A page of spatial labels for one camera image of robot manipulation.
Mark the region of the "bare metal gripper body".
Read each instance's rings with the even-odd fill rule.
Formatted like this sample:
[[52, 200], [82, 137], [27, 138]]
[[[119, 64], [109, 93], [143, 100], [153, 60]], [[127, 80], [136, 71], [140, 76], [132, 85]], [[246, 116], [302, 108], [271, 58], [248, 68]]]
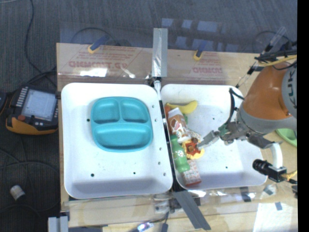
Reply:
[[225, 145], [232, 144], [235, 140], [246, 140], [251, 130], [241, 122], [226, 122], [218, 128], [219, 137]]

